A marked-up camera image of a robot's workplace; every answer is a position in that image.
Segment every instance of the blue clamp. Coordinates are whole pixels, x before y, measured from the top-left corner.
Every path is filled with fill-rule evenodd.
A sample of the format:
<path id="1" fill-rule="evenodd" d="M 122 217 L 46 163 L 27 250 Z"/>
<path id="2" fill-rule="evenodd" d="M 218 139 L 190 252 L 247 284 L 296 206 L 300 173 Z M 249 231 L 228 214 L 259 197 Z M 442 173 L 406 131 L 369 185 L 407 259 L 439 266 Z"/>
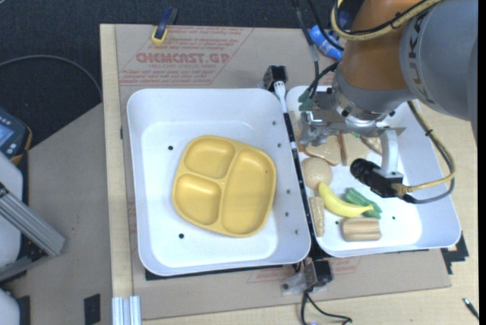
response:
<path id="1" fill-rule="evenodd" d="M 178 9 L 173 7 L 167 7 L 162 13 L 159 26 L 155 27 L 152 32 L 152 43 L 156 46 L 160 46 L 167 36 L 167 26 L 173 24 L 177 18 Z"/>

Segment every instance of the banana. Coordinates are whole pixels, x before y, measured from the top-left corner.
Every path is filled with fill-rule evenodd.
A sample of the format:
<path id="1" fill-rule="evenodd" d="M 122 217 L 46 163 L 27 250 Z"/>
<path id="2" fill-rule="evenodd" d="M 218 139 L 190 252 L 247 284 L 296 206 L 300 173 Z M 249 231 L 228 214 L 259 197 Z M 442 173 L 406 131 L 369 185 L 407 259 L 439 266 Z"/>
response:
<path id="1" fill-rule="evenodd" d="M 368 210 L 373 209 L 373 205 L 367 205 L 363 207 L 351 204 L 349 202 L 345 202 L 337 195 L 335 195 L 334 191 L 332 191 L 331 188 L 324 182 L 319 183 L 318 191 L 319 195 L 324 201 L 324 207 L 330 212 L 337 214 L 338 216 L 356 217 Z"/>

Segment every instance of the screen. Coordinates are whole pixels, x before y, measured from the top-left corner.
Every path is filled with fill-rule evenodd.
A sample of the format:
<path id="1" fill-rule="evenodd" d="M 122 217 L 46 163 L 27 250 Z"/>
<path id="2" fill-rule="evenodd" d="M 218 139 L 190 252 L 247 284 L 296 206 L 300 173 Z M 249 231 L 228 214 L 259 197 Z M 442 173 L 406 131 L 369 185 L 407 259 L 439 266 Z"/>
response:
<path id="1" fill-rule="evenodd" d="M 5 141 L 13 134 L 14 132 L 10 129 L 5 127 L 4 125 L 0 124 L 0 147 L 3 145 Z"/>

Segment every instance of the green cucumber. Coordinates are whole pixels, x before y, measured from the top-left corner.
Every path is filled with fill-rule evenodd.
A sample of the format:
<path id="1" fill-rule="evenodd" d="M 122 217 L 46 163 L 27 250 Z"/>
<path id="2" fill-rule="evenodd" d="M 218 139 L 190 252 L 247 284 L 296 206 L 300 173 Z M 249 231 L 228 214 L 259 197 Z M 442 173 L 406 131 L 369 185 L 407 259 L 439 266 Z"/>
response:
<path id="1" fill-rule="evenodd" d="M 382 212 L 382 209 L 376 205 L 375 202 L 372 200 L 367 199 L 363 194 L 357 192 L 354 188 L 348 188 L 346 190 L 346 194 L 344 195 L 344 199 L 351 204 L 354 205 L 359 205 L 362 207 L 366 207 L 368 205 L 373 206 L 372 210 L 367 210 L 363 214 L 368 217 L 373 217 L 376 219 L 380 219 L 381 215 L 380 213 Z"/>

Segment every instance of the black pen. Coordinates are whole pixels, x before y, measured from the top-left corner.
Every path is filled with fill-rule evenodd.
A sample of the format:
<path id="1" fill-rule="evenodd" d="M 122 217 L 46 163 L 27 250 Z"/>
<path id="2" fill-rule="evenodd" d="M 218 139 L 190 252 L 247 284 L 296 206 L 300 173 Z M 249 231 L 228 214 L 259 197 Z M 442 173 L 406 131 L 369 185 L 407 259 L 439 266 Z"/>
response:
<path id="1" fill-rule="evenodd" d="M 474 306 L 472 306 L 472 303 L 467 298 L 463 298 L 462 300 L 464 301 L 468 309 L 471 311 L 471 313 L 473 313 L 476 316 L 476 318 L 479 320 L 479 313 L 476 311 Z"/>

